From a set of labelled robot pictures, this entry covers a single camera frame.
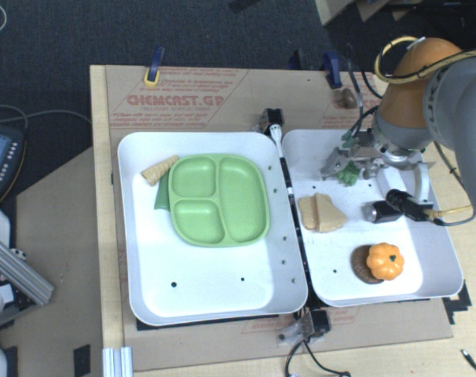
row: green object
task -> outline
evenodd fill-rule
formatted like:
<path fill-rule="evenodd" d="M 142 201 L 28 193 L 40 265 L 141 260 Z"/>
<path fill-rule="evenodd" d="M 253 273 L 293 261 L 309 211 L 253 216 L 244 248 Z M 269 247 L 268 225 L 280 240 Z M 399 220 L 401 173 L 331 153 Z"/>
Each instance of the green object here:
<path fill-rule="evenodd" d="M 261 171 L 243 156 L 186 156 L 170 169 L 175 230 L 197 246 L 231 247 L 260 240 L 269 228 Z"/>
<path fill-rule="evenodd" d="M 349 162 L 346 167 L 339 171 L 336 177 L 342 181 L 345 185 L 352 186 L 357 183 L 358 174 L 360 173 L 357 165 L 353 161 Z"/>
<path fill-rule="evenodd" d="M 155 210 L 170 210 L 170 200 L 168 198 L 168 174 L 166 172 L 158 182 L 158 193 L 156 194 L 156 201 L 154 202 Z"/>

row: wooden table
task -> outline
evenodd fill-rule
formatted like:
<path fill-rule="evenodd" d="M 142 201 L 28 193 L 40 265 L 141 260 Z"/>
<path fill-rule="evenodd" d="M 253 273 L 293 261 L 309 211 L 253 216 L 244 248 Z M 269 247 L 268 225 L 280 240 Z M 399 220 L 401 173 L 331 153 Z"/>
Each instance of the wooden table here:
<path fill-rule="evenodd" d="M 97 197 L 97 228 L 101 280 L 101 311 L 104 348 L 124 346 L 123 315 L 118 270 L 117 235 L 115 228 L 115 198 L 111 185 L 112 159 L 108 121 L 108 91 L 106 66 L 90 68 L 93 117 L 93 150 Z M 429 147 L 425 160 L 440 163 L 438 154 Z M 430 170 L 432 185 L 441 208 L 466 205 L 464 191 L 443 166 Z M 394 346 L 376 346 L 355 350 L 321 353 L 320 362 L 328 368 L 349 370 L 352 376 L 432 376 L 476 375 L 463 358 L 466 349 L 476 361 L 476 221 L 449 230 L 460 260 L 471 296 L 471 307 L 455 314 L 454 337 L 429 342 L 412 342 Z M 141 376 L 282 376 L 284 357 L 269 357 L 252 361 L 233 361 L 136 372 Z M 324 375 L 309 355 L 296 356 L 291 372 L 302 376 Z"/>

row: toy bread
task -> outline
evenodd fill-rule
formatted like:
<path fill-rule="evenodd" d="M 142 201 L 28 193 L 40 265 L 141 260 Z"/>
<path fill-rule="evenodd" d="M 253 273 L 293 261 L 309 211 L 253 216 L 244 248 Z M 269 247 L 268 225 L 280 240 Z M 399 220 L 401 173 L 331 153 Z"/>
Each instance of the toy bread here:
<path fill-rule="evenodd" d="M 303 226 L 317 232 L 330 232 L 341 228 L 346 223 L 346 216 L 332 203 L 327 194 L 302 197 L 299 211 Z"/>
<path fill-rule="evenodd" d="M 177 155 L 172 155 L 170 158 L 166 158 L 162 162 L 155 163 L 154 165 L 144 169 L 141 175 L 150 185 L 155 185 L 159 179 L 172 167 L 172 165 L 178 160 Z"/>

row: toy pumpkin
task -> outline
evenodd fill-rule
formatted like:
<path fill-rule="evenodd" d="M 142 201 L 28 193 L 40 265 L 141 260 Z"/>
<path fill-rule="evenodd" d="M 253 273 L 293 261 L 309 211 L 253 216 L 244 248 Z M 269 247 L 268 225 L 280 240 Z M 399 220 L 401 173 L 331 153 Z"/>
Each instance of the toy pumpkin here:
<path fill-rule="evenodd" d="M 369 249 L 366 264 L 375 278 L 394 280 L 402 273 L 404 257 L 402 257 L 397 246 L 389 243 L 378 243 Z"/>

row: blue clamp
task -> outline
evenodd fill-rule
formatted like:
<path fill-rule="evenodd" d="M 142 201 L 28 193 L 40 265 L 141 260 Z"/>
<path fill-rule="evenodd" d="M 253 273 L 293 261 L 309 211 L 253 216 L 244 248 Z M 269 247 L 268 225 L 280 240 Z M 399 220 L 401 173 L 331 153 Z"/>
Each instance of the blue clamp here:
<path fill-rule="evenodd" d="M 322 56 L 322 70 L 329 71 L 326 78 L 332 89 L 341 88 L 341 78 L 339 77 L 339 61 L 338 57 L 332 51 L 327 51 Z"/>
<path fill-rule="evenodd" d="M 152 57 L 151 67 L 148 68 L 144 75 L 144 84 L 146 86 L 154 87 L 158 84 L 159 81 L 159 66 L 163 61 L 165 56 L 165 48 L 159 45 L 156 45 L 154 49 L 154 55 Z"/>

